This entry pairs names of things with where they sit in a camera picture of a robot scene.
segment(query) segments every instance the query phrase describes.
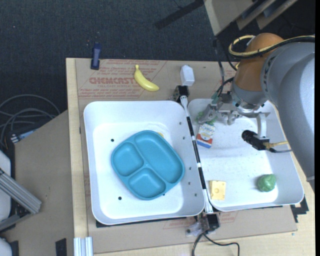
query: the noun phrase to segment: wooden table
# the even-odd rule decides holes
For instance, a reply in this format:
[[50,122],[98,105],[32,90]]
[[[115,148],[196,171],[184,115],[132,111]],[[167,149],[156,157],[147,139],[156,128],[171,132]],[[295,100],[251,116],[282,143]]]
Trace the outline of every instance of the wooden table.
[[[72,177],[72,203],[73,203],[73,224],[74,236],[85,238],[89,235],[87,224],[87,210],[85,199],[83,155],[81,135],[79,133],[79,101],[77,87],[76,59],[66,59],[67,74],[67,95],[68,95],[68,117],[69,117],[69,138],[71,156],[71,177]],[[304,173],[299,168],[299,176],[304,187],[305,198],[309,211],[305,215],[298,216],[297,231],[294,233],[276,233],[268,235],[250,236],[232,239],[232,242],[240,244],[240,255],[291,255],[291,256],[311,256],[315,255],[315,194],[310,185],[306,182]],[[109,253],[95,254],[99,256],[122,256],[122,255],[190,255],[192,243],[161,246],[144,249],[134,249],[127,251],[117,251]],[[236,247],[220,247],[212,245],[210,242],[201,242],[196,248],[199,255],[236,255]]]

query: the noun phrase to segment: banana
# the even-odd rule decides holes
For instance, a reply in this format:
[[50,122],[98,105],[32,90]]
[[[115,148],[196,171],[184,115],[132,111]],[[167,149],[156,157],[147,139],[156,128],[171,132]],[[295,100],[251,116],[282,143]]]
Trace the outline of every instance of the banana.
[[135,65],[134,80],[145,90],[150,92],[158,91],[158,85],[147,80],[139,69],[139,65]]

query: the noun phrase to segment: blue clip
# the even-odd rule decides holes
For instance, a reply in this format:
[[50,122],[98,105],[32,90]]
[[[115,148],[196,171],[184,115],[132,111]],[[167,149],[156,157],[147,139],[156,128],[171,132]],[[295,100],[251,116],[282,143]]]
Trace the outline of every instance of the blue clip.
[[91,69],[92,70],[99,70],[99,55],[101,52],[101,44],[98,42],[94,43],[94,46],[92,48],[92,60],[91,60]]

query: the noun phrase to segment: blue object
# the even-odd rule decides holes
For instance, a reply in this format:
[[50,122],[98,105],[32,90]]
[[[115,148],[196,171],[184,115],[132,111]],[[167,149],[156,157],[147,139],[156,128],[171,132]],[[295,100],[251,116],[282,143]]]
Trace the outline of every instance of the blue object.
[[98,42],[94,43],[94,46],[92,48],[92,60],[91,60],[91,69],[92,70],[99,70],[99,65],[100,65],[100,56],[101,52],[101,44]]
[[126,187],[142,200],[164,195],[185,174],[185,166],[171,145],[157,132],[140,131],[111,154],[113,170]]

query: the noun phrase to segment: blue plate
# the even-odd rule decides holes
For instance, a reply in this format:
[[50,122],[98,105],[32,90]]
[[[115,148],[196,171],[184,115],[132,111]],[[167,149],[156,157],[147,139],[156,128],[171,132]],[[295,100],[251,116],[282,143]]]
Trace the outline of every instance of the blue plate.
[[157,132],[140,131],[120,143],[111,165],[126,187],[142,200],[152,200],[172,189],[185,166],[171,145]]

